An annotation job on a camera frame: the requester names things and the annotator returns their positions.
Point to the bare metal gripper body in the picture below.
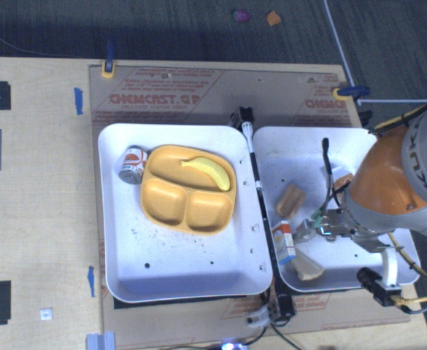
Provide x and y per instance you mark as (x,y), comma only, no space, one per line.
(339,226)

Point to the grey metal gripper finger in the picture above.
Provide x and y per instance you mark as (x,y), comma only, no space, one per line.
(302,236)
(309,224)

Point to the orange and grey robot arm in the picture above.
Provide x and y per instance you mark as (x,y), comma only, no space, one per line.
(388,181)

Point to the white and orange carton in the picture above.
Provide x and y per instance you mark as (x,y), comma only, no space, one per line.
(284,244)

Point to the tan hot dog bun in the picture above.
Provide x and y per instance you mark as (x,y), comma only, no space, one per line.
(289,200)

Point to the beige bread slice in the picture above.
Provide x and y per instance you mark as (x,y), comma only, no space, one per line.
(308,268)

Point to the thin black and white rod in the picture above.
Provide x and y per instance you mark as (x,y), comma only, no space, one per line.
(257,175)

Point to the white plastic tray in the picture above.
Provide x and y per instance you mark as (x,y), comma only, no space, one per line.
(184,261)
(293,151)

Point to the yellow banana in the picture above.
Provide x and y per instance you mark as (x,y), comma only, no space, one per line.
(215,170)

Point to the orange divided plate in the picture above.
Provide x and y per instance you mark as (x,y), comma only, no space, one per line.
(165,199)

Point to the brown cardboard board red print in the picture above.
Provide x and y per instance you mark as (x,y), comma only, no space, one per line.
(206,86)

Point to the orange and white can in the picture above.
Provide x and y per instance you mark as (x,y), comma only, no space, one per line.
(133,166)

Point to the orange toy food piece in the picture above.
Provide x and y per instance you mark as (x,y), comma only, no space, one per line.
(273,18)

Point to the purple toy grapes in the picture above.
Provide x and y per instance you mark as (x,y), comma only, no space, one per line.
(242,15)

